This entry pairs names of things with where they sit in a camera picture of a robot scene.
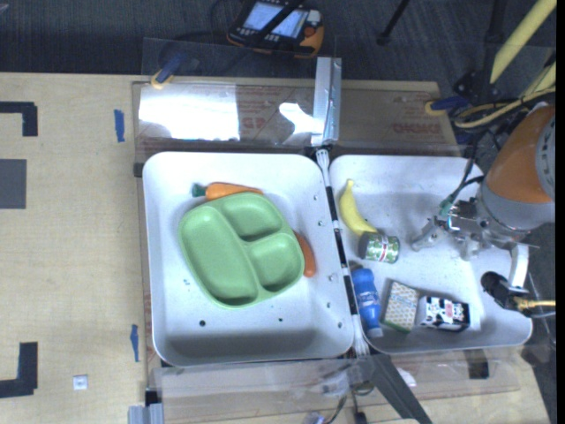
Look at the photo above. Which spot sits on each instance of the orange carrot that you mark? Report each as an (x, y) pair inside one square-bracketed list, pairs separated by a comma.
[(225, 189)]

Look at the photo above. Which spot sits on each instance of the orange sausage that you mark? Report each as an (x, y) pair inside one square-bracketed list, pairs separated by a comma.
[(308, 259)]

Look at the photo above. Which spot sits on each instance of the green patterned carton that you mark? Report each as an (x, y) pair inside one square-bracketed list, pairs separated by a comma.
[(401, 307)]

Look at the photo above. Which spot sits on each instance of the blue bottle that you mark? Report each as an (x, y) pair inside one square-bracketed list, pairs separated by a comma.
[(366, 296)]

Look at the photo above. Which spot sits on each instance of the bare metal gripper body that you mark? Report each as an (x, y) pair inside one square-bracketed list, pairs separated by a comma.
[(467, 222)]

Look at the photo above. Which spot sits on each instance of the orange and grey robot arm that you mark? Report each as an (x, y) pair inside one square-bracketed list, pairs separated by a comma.
[(516, 175)]

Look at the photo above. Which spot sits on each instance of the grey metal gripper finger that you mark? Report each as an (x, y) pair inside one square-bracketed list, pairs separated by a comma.
[(427, 236), (469, 249)]

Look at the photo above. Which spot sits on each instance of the black cylinder on white bracket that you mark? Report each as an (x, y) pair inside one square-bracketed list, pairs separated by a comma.
[(498, 286)]

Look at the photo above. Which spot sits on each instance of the green divided plate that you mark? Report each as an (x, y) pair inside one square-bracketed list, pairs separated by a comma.
[(220, 250)]

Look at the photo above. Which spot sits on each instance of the black and white carton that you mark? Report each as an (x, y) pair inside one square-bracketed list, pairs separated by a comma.
[(443, 312)]

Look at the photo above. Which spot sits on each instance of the green and white can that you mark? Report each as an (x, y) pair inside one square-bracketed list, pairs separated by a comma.
[(380, 248)]

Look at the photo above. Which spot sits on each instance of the yellow banana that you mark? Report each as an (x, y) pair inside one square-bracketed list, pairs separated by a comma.
[(351, 212)]

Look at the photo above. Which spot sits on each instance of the white plastic tray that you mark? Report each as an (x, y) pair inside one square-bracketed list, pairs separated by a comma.
[(247, 334), (415, 183)]

